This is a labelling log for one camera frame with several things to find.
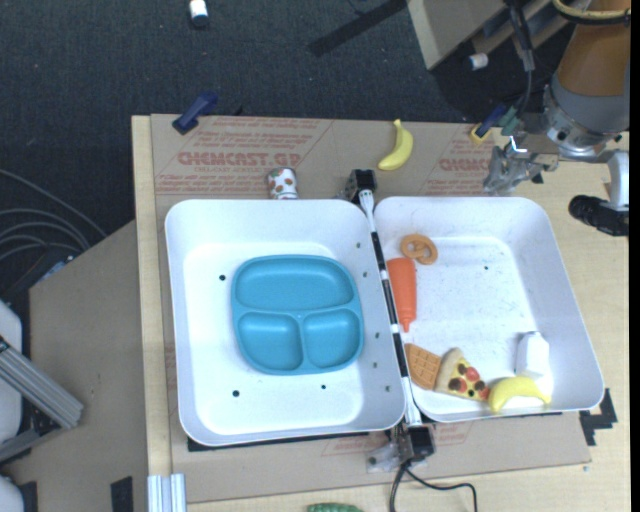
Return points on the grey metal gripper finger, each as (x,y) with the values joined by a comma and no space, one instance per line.
(494,175)
(515,177)

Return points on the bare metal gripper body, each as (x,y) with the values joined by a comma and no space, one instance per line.
(575,145)

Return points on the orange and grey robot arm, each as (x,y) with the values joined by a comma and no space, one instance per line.
(595,60)

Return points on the yellow banana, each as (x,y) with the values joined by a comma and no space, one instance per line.
(399,147)
(515,391)

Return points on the orange brown pretzel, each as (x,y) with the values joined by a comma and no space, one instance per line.
(425,257)

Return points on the small white bottle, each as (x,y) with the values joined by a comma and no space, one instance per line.
(478,60)
(198,11)

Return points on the white plastic tray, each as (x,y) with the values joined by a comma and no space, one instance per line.
(490,300)
(210,320)

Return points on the orange squeeze bottle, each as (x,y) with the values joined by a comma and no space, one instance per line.
(402,290)

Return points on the thin black and white rod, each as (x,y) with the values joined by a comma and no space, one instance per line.
(384,280)

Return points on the white carton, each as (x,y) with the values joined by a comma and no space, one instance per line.
(532,355)

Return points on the pizza slice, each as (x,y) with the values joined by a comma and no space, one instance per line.
(460,377)

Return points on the orange brown waffle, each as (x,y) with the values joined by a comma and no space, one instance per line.
(422,367)

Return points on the white can with orange print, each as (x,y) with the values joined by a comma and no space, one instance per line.
(282,184)

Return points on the blue divided plate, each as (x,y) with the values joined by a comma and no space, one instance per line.
(295,315)

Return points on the brown cardboard board red print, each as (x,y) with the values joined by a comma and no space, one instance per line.
(280,475)

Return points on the green bumpy toy vegetable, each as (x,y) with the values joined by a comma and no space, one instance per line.
(335,508)

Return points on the black cylinder on white bracket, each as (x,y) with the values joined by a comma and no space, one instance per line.
(600,212)

